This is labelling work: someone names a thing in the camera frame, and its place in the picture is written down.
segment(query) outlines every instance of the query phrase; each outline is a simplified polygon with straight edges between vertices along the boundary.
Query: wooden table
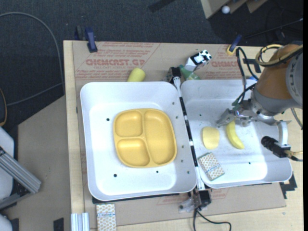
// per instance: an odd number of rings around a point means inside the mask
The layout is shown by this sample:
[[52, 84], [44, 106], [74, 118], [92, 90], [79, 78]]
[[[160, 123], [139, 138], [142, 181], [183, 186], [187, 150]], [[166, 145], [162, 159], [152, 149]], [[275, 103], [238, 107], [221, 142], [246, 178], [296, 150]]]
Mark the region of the wooden table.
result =
[[[248, 58], [254, 58], [259, 50], [257, 47], [242, 47]], [[85, 200], [82, 182], [82, 168], [80, 157], [78, 117], [76, 112], [77, 98], [75, 86], [75, 69], [73, 56], [73, 41], [64, 41], [64, 71], [66, 87], [66, 111], [67, 111], [67, 131], [68, 131], [68, 150], [69, 150], [69, 173], [70, 173], [70, 191], [71, 191], [71, 213], [81, 214], [85, 212]], [[289, 111], [286, 111], [287, 117], [294, 121]], [[289, 143], [295, 151], [302, 151], [302, 131], [294, 121], [288, 126]], [[242, 213], [224, 214], [211, 216], [212, 221], [229, 221], [232, 224], [232, 230], [237, 231], [276, 231], [276, 230], [303, 230], [303, 164], [291, 162], [297, 188], [293, 192], [287, 193], [286, 207], [276, 209], [265, 209], [258, 211], [249, 211]], [[214, 225], [204, 222], [197, 218], [197, 229], [199, 230], [228, 230], [227, 225]], [[139, 231], [139, 230], [192, 230], [192, 219], [183, 218], [170, 221], [150, 222], [143, 224], [133, 224], [118, 226], [117, 230]]]

